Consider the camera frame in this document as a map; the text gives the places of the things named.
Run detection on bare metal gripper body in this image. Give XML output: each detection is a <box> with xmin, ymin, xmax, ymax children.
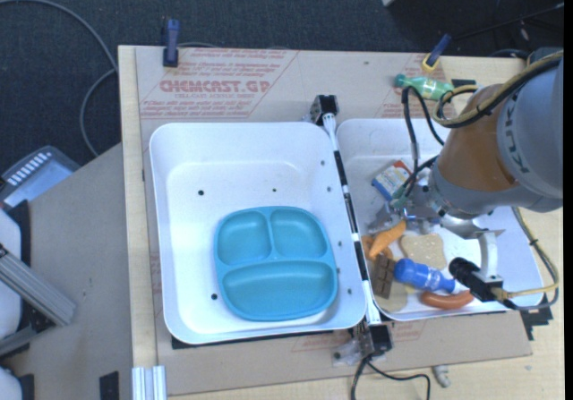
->
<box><xmin>388</xmin><ymin>183</ymin><xmax>476</xmax><ymax>239</ymax></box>

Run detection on orange carrot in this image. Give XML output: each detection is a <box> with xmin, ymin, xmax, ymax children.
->
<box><xmin>367</xmin><ymin>219</ymin><xmax>408</xmax><ymax>259</ymax></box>

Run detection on tan bread slice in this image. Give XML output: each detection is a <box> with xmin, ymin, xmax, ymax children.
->
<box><xmin>398</xmin><ymin>233</ymin><xmax>449</xmax><ymax>271</ymax></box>

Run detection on thin black and white rod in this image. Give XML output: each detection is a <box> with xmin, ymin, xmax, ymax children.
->
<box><xmin>322</xmin><ymin>113</ymin><xmax>382</xmax><ymax>326</ymax></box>

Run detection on blue and orange carton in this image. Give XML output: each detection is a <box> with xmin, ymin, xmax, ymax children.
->
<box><xmin>371</xmin><ymin>159</ymin><xmax>414</xmax><ymax>202</ymax></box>

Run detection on blue bottle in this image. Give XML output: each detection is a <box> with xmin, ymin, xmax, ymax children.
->
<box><xmin>393</xmin><ymin>258</ymin><xmax>458</xmax><ymax>294</ymax></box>

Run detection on brown chocolate bar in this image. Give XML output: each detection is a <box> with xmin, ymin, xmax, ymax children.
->
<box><xmin>372</xmin><ymin>253</ymin><xmax>398</xmax><ymax>300</ymax></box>

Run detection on white plastic tray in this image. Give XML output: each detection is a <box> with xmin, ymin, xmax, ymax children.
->
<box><xmin>335</xmin><ymin>117</ymin><xmax>547</xmax><ymax>323</ymax></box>
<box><xmin>148</xmin><ymin>121</ymin><xmax>370</xmax><ymax>345</ymax></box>

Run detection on orange sausage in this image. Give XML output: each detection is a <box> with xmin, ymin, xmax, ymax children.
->
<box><xmin>420</xmin><ymin>289</ymin><xmax>475</xmax><ymax>311</ymax></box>

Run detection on green plastic bottle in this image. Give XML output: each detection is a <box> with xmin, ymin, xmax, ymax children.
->
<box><xmin>393</xmin><ymin>72</ymin><xmax>456</xmax><ymax>101</ymax></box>

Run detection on blue divided plate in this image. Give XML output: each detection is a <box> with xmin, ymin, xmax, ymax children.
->
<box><xmin>212</xmin><ymin>205</ymin><xmax>339</xmax><ymax>323</ymax></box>

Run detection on brown cardboard board red print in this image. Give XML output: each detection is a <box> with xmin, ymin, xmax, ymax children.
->
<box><xmin>133</xmin><ymin>47</ymin><xmax>535</xmax><ymax>384</ymax></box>

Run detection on black cylinder on white bracket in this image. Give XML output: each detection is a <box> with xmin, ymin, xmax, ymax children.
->
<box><xmin>449</xmin><ymin>227</ymin><xmax>508</xmax><ymax>303</ymax></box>

